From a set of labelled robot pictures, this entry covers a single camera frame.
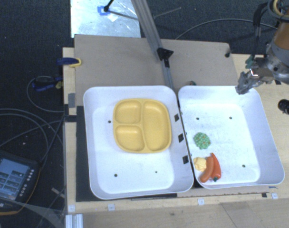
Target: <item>orange toy carrot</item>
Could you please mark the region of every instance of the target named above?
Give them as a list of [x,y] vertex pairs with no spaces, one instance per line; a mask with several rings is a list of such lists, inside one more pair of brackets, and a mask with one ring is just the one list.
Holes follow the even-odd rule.
[[213,157],[213,162],[214,162],[214,168],[211,174],[211,178],[213,179],[213,181],[217,181],[222,176],[221,166],[220,166],[218,159],[213,153],[211,153],[211,156]]
[[213,169],[214,169],[214,160],[213,157],[209,156],[206,160],[206,170],[205,172],[201,175],[200,181],[201,182],[206,182],[212,175]]

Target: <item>blue tape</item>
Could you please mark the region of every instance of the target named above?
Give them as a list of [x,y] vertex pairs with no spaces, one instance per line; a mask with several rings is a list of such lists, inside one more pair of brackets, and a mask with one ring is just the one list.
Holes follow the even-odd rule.
[[97,7],[97,11],[101,16],[105,16],[105,15],[109,15],[111,14],[110,12],[105,12],[104,10],[104,6],[98,6]]

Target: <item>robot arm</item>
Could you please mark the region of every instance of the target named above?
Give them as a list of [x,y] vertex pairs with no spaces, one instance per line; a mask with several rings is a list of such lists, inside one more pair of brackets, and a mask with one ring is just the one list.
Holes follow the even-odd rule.
[[267,45],[264,58],[250,57],[246,61],[249,71],[241,72],[236,86],[238,94],[245,94],[252,87],[263,83],[271,84],[273,80],[277,84],[282,82],[289,85],[289,19],[281,18],[289,18],[289,8],[285,15],[279,15],[281,23],[271,43]]

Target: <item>black floor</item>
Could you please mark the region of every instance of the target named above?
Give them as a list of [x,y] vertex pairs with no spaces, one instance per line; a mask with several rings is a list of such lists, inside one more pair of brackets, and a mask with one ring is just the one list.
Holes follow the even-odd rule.
[[[252,19],[257,5],[268,0],[148,0],[153,15],[181,7],[180,10],[155,20],[161,38],[174,39],[197,24],[214,19]],[[276,21],[266,13],[263,23],[275,26]],[[265,51],[274,29],[263,27],[258,53]],[[251,53],[253,27],[249,22],[218,21],[198,27],[180,39],[219,41],[230,44],[233,53]],[[47,122],[58,121],[62,113],[45,112],[34,107],[28,100],[26,88],[29,81],[38,76],[58,76],[61,68],[56,59],[61,57],[63,47],[72,47],[70,37],[70,0],[0,0],[0,109],[20,109],[40,116]],[[62,111],[61,90],[49,89],[37,93],[30,89],[31,99],[39,106]],[[0,144],[36,127],[24,118],[28,113],[0,110]],[[54,133],[44,128],[51,142]],[[12,154],[39,161],[46,152],[46,144],[40,130],[25,134],[2,146]],[[64,200],[51,191],[64,188],[63,152],[58,139],[48,154],[37,188],[29,204],[62,210]],[[19,214],[0,216],[2,227],[37,227],[41,216],[29,209]],[[42,227],[49,227],[48,222]]]

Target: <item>wooden table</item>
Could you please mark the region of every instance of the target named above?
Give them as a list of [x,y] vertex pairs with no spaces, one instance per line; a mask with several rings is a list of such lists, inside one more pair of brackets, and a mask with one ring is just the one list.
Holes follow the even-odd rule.
[[[198,85],[235,85],[248,58],[248,55],[234,54],[229,58],[223,57],[229,49],[225,43],[172,40],[162,42],[165,48],[174,50],[170,67],[176,92],[190,80]],[[163,84],[162,72],[158,68],[160,63],[152,56],[145,39],[77,36],[75,48],[64,48],[63,56],[81,56],[81,67],[88,67],[88,71],[82,73],[78,72],[78,68],[64,66],[64,102],[68,105],[69,115],[76,115],[76,106],[82,105],[82,93],[92,86],[145,85],[148,82],[151,85]],[[116,77],[111,72],[106,74],[105,78],[97,75],[103,64],[110,65],[109,61],[117,63]],[[142,64],[149,67],[153,65],[151,69],[156,71],[147,71],[141,67]],[[136,82],[121,81],[121,77],[118,76],[120,67],[135,71],[145,70],[144,73],[153,73],[155,77],[140,78]],[[95,78],[96,81],[89,82],[91,78]],[[84,227],[96,228],[289,227],[289,116],[277,107],[281,99],[289,100],[289,85],[261,85],[257,91],[261,96],[285,170],[285,179],[280,185],[221,190],[191,189],[172,199],[76,202],[76,123],[66,122],[65,170],[68,213],[83,213]],[[110,207],[115,207],[115,211],[109,211]]]

